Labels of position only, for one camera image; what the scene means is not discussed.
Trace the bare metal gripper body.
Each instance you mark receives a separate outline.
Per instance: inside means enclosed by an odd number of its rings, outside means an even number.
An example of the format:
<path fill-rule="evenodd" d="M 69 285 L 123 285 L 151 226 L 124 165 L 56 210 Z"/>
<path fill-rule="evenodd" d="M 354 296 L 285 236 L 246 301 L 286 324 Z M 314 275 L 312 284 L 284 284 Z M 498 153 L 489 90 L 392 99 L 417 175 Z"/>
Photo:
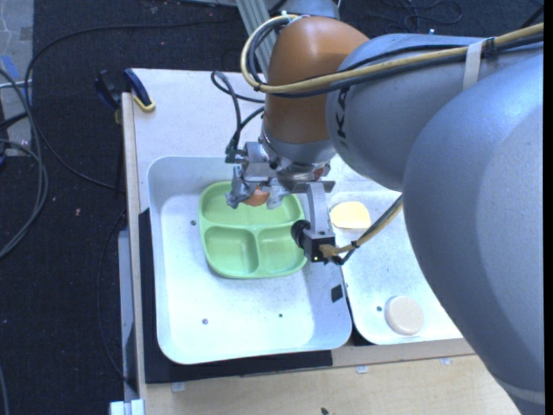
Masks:
<path fill-rule="evenodd" d="M 294 190 L 296 185 L 317 182 L 328 173 L 332 159 L 329 141 L 291 144 L 282 141 L 247 142 L 235 165 L 235 189 L 254 190 L 256 186 L 280 185 Z"/>

